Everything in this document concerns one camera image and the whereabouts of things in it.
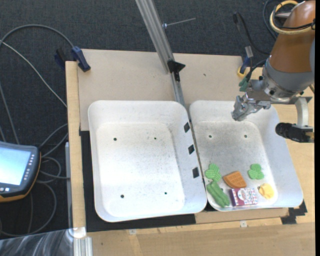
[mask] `wooden table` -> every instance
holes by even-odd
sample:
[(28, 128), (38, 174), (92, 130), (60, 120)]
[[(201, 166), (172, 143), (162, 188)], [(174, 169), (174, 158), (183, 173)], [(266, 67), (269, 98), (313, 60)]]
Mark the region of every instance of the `wooden table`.
[[(74, 227), (86, 226), (79, 131), (89, 129), (86, 111), (90, 102), (131, 97), (174, 100), (171, 82), (161, 73), (162, 66), (155, 52), (83, 52), (91, 65), (89, 72), (83, 73), (74, 61), (66, 63)], [(241, 78), (237, 76), (237, 68), (241, 64), (240, 57), (181, 53), (174, 56), (176, 61), (186, 64), (180, 77), (187, 108), (198, 99), (233, 101), (239, 94)], [(135, 92), (128, 92), (123, 84), (136, 85)], [(152, 93), (145, 90), (146, 86), (151, 86)], [(308, 88), (303, 96), (313, 97), (309, 103), (309, 125), (314, 126), (314, 94)], [(281, 122), (297, 122), (294, 105), (274, 107)], [(94, 255), (315, 255), (314, 144), (288, 140), (287, 145), (307, 209), (305, 215), (296, 217), (297, 224), (282, 223), (281, 217), (290, 214), (288, 208), (203, 211), (195, 215), (196, 224), (193, 225), (89, 232)]]

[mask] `empty white tray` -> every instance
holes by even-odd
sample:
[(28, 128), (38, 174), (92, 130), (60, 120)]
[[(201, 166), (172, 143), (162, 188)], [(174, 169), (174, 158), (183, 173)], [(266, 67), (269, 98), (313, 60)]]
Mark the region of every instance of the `empty white tray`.
[[(190, 116), (202, 171), (216, 164), (222, 176), (240, 171), (247, 187), (255, 188), (258, 204), (220, 207), (207, 193), (208, 202), (219, 211), (299, 206), (303, 200), (300, 183), (283, 137), (275, 132), (280, 122), (274, 107), (250, 114), (244, 121), (232, 119), (234, 101), (196, 101), (190, 106)], [(251, 164), (260, 164), (264, 178), (250, 179)], [(258, 192), (258, 187), (269, 183), (275, 191), (271, 199)], [(229, 195), (231, 188), (221, 179), (218, 182)]]
[(207, 203), (186, 109), (99, 100), (88, 109), (95, 210), (120, 222), (201, 212)]

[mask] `black bracket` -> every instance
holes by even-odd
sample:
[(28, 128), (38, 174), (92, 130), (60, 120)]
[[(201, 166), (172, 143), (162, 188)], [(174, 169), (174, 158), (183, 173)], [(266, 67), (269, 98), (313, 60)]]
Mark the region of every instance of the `black bracket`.
[(173, 74), (174, 74), (174, 79), (175, 79), (177, 82), (180, 82), (179, 72), (180, 72), (186, 65), (181, 64), (181, 63), (179, 63), (179, 62), (175, 62), (175, 61), (172, 60), (172, 59), (169, 59), (169, 60), (168, 60), (167, 65), (168, 65), (168, 68), (169, 68), (170, 73), (173, 72)]
[(305, 201), (302, 201), (299, 208), (289, 208), (289, 216), (281, 217), (282, 224), (297, 224), (297, 216), (305, 216), (307, 213)]

